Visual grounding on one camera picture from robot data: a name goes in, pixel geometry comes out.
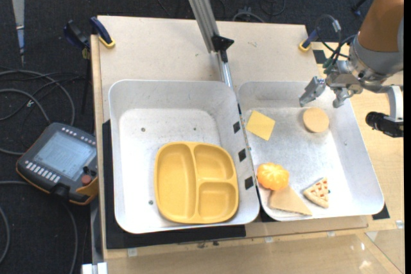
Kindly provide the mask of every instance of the wooden table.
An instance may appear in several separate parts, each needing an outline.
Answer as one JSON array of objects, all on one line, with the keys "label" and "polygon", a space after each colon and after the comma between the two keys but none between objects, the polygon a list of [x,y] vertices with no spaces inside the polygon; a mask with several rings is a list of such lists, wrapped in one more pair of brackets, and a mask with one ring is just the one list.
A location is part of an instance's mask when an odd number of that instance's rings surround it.
[{"label": "wooden table", "polygon": [[[105,200],[101,125],[109,119],[108,91],[122,79],[220,80],[196,21],[141,17],[99,17],[116,46],[91,37],[94,112],[100,180],[103,261],[109,273],[401,273],[405,269],[403,227],[403,139],[371,130],[370,111],[389,113],[386,95],[363,92],[351,98],[365,146],[383,191],[390,218],[372,216],[311,219],[245,225],[246,238],[112,250],[105,247]],[[297,46],[305,26],[218,22],[235,40],[227,51],[234,91],[246,81],[309,81],[318,76],[312,49]],[[313,49],[324,49],[314,44]],[[390,79],[402,83],[402,74]]]}]

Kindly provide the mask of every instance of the black floor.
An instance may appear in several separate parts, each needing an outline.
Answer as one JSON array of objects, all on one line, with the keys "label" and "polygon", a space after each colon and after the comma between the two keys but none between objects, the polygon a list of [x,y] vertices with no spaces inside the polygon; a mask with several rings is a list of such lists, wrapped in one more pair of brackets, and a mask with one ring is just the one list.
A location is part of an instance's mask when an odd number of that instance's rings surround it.
[{"label": "black floor", "polygon": [[[218,20],[231,21],[239,10],[250,8],[259,17],[237,19],[270,23],[305,24],[308,32],[322,14],[338,19],[343,37],[358,31],[372,0],[361,5],[355,15],[352,6],[359,0],[211,0]],[[86,34],[95,15],[128,15],[193,19],[188,0],[25,0],[24,66],[13,20],[12,0],[0,0],[0,89],[21,89],[29,93],[49,82],[33,79],[33,73],[52,74],[69,92],[75,106],[73,125],[93,131],[91,89],[82,111],[83,88],[87,62],[81,50],[64,38],[63,27],[69,20]],[[337,41],[331,27],[322,29],[327,41]],[[70,123],[72,109],[67,96],[55,84],[38,91],[50,121]],[[47,126],[39,109],[26,106],[27,99],[14,93],[0,94],[0,117],[6,117],[24,105],[14,116],[0,121],[0,148],[24,152]],[[0,153],[0,181],[17,180],[15,161],[18,156]],[[74,232],[66,209],[48,195],[20,185],[0,185],[0,206],[11,231],[11,244],[0,273],[68,273],[74,252]],[[70,206],[77,224],[78,251],[74,273],[91,262],[89,208]],[[6,230],[0,220],[0,257],[4,250]]]}]

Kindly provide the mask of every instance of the yellow divided plate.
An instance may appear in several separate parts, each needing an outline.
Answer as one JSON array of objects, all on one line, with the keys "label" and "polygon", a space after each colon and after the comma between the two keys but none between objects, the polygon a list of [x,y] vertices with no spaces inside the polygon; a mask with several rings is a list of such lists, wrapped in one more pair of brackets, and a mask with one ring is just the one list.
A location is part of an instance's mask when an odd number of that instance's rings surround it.
[{"label": "yellow divided plate", "polygon": [[238,208],[236,168],[223,148],[172,142],[155,157],[155,199],[160,213],[178,223],[226,221]]}]

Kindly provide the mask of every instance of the toy pizza slice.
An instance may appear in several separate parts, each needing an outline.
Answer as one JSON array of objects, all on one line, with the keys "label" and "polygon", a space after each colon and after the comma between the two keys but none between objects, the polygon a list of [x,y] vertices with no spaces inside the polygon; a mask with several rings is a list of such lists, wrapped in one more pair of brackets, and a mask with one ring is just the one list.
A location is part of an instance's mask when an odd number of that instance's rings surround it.
[{"label": "toy pizza slice", "polygon": [[302,192],[309,201],[323,208],[328,208],[328,181],[324,177]]},{"label": "toy pizza slice", "polygon": [[268,207],[303,215],[312,215],[311,210],[289,185],[284,189],[271,192]]}]

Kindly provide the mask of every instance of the yellow square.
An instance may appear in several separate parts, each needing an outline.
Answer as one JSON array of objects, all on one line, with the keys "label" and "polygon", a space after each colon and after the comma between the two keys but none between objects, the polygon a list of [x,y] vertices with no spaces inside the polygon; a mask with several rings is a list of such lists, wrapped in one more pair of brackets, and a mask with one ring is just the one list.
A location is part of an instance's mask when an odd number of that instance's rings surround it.
[{"label": "yellow square", "polygon": [[274,125],[275,121],[270,117],[257,111],[252,111],[245,129],[267,141],[270,139]]}]

